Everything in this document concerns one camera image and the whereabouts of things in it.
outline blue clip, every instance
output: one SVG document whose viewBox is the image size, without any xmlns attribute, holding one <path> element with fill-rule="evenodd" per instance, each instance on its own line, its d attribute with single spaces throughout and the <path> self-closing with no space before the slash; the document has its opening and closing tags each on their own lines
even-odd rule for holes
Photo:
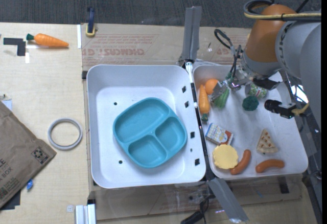
<svg viewBox="0 0 327 224">
<path fill-rule="evenodd" d="M 96 34 L 96 26 L 94 25 L 94 8 L 88 7 L 88 24 L 86 25 L 86 36 L 94 37 Z"/>
<path fill-rule="evenodd" d="M 30 179 L 30 180 L 27 182 L 26 189 L 29 191 L 32 187 L 33 187 L 33 180 Z"/>
</svg>

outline toy food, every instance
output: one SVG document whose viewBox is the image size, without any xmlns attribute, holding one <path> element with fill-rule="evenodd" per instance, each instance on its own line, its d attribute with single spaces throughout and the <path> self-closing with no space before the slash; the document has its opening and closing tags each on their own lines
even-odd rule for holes
<svg viewBox="0 0 327 224">
<path fill-rule="evenodd" d="M 234 168 L 230 169 L 230 173 L 232 175 L 241 173 L 247 167 L 247 165 L 249 165 L 250 159 L 251 159 L 251 150 L 246 149 L 243 152 L 243 157 L 241 161 L 238 162 L 238 164 Z"/>
<path fill-rule="evenodd" d="M 237 151 L 232 146 L 226 144 L 215 147 L 213 157 L 216 167 L 221 169 L 234 168 L 239 159 Z"/>
<path fill-rule="evenodd" d="M 37 44 L 49 47 L 68 47 L 68 43 L 58 38 L 45 34 L 36 34 L 35 36 L 27 34 L 26 40 L 34 40 Z"/>
<path fill-rule="evenodd" d="M 259 101 L 255 96 L 248 96 L 243 100 L 242 107 L 246 111 L 254 111 L 259 106 Z"/>
<path fill-rule="evenodd" d="M 278 148 L 273 143 L 272 138 L 266 129 L 261 132 L 256 149 L 261 153 L 275 153 L 278 151 Z"/>
<path fill-rule="evenodd" d="M 218 79 L 208 79 L 204 84 L 205 91 L 208 95 L 211 95 L 214 92 L 214 88 L 218 83 Z"/>
<path fill-rule="evenodd" d="M 270 159 L 266 161 L 262 161 L 261 163 L 257 164 L 255 167 L 255 171 L 257 173 L 262 173 L 268 168 L 277 167 L 277 168 L 284 168 L 285 163 L 282 160 Z"/>
<path fill-rule="evenodd" d="M 205 138 L 217 145 L 230 144 L 233 139 L 233 134 L 214 123 L 210 123 Z"/>
<path fill-rule="evenodd" d="M 225 90 L 217 99 L 214 100 L 214 105 L 218 108 L 223 108 L 226 105 L 227 98 L 229 95 L 229 88 Z"/>
<path fill-rule="evenodd" d="M 267 90 L 263 87 L 258 87 L 256 85 L 252 84 L 247 84 L 245 86 L 245 94 L 250 95 L 250 96 L 255 96 L 258 99 L 264 98 L 267 95 Z"/>
<path fill-rule="evenodd" d="M 199 91 L 199 110 L 200 113 L 203 114 L 202 120 L 207 121 L 207 114 L 210 111 L 210 103 L 209 103 L 208 95 L 203 85 L 200 85 L 200 91 Z"/>
</svg>

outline small carton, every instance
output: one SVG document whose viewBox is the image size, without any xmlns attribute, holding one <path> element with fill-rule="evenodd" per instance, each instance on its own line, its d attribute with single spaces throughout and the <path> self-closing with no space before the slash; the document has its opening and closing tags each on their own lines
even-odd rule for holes
<svg viewBox="0 0 327 224">
<path fill-rule="evenodd" d="M 221 128 L 220 126 L 211 123 L 205 134 L 205 138 L 217 145 L 227 144 L 230 145 L 233 134 L 226 129 Z"/>
</svg>

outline orange toy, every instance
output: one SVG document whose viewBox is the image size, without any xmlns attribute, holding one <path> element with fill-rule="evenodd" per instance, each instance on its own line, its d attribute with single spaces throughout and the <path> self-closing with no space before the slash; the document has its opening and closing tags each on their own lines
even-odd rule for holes
<svg viewBox="0 0 327 224">
<path fill-rule="evenodd" d="M 26 39 L 34 40 L 39 45 L 49 46 L 49 47 L 68 47 L 69 45 L 65 41 L 41 33 L 36 34 L 35 36 L 31 34 L 27 34 Z"/>
<path fill-rule="evenodd" d="M 200 85 L 200 90 L 199 90 L 199 110 L 200 113 L 202 114 L 201 120 L 208 121 L 207 116 L 210 111 L 210 103 L 209 103 L 208 95 L 202 84 Z"/>
<path fill-rule="evenodd" d="M 204 85 L 205 91 L 208 95 L 211 95 L 214 92 L 214 88 L 218 83 L 218 79 L 208 79 Z"/>
</svg>

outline tape roll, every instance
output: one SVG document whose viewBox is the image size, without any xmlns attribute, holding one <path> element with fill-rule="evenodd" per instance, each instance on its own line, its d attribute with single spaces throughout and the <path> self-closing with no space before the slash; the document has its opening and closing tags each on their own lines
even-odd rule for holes
<svg viewBox="0 0 327 224">
<path fill-rule="evenodd" d="M 74 143 L 70 144 L 70 145 L 67 145 L 67 146 L 63 146 L 63 145 L 59 145 L 57 144 L 56 142 L 54 142 L 54 140 L 52 139 L 52 136 L 51 136 L 51 133 L 52 133 L 52 130 L 54 129 L 55 126 L 57 126 L 59 123 L 64 123 L 64 122 L 68 122 L 68 123 L 71 123 L 73 124 L 74 126 L 76 126 L 78 128 L 78 131 L 79 131 L 79 136 L 78 136 L 78 139 L 77 141 L 75 141 Z M 57 149 L 60 149 L 60 150 L 71 150 L 73 148 L 75 148 L 82 140 L 82 137 L 83 137 L 83 129 L 82 129 L 82 126 L 74 119 L 71 119 L 71 118 L 62 118 L 62 119 L 58 119 L 56 121 L 54 121 L 49 129 L 48 129 L 48 139 L 50 141 L 50 144 L 57 148 Z"/>
</svg>

